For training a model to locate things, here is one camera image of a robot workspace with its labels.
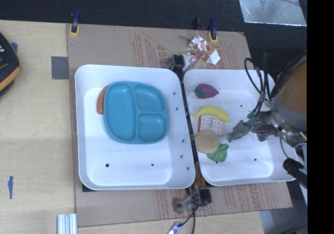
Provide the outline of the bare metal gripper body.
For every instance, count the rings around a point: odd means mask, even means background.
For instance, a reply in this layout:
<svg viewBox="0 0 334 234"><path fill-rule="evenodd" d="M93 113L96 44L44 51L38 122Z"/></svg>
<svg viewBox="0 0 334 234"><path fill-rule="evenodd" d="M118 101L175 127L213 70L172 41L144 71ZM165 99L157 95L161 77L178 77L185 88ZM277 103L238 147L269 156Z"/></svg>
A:
<svg viewBox="0 0 334 234"><path fill-rule="evenodd" d="M307 142L307 115L298 112L260 112L250 127L251 132L268 132L291 147Z"/></svg>

